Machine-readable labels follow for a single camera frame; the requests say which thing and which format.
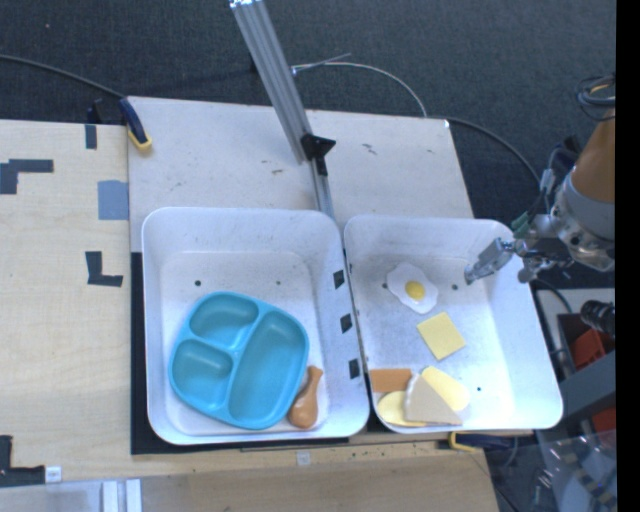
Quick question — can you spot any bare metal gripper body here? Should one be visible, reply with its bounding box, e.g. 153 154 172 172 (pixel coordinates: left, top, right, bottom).
513 213 617 274

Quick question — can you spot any white and yellow fried egg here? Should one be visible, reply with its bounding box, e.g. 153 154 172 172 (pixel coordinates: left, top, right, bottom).
385 261 440 315

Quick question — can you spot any white plastic tray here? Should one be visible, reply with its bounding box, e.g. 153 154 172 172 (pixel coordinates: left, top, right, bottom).
141 206 372 446
343 214 565 435

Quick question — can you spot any yellow square cheese slice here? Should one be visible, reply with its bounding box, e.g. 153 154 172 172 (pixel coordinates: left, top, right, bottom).
416 311 467 362

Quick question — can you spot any yellow oval slice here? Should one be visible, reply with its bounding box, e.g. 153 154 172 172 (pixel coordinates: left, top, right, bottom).
421 365 472 413

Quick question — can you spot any orange rectangular slice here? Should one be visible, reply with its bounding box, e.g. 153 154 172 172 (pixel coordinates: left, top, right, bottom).
368 368 414 395

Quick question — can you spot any beige triangular bread slice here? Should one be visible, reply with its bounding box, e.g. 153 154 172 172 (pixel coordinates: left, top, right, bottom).
403 373 464 427

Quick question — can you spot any yellow round slice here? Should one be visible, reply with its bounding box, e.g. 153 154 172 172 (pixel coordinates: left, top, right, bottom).
376 390 426 428

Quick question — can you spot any brown toy chicken drumstick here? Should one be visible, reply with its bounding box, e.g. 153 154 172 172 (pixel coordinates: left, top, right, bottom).
287 365 325 430

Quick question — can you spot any blue divided plate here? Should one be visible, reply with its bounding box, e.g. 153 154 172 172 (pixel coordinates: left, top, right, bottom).
167 291 311 431

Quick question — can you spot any pale flat board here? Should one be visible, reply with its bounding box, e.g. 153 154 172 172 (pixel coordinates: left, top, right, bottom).
127 95 534 454

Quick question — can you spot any black cylinder on white bracket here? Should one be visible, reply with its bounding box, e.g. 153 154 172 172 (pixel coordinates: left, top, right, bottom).
579 298 617 337

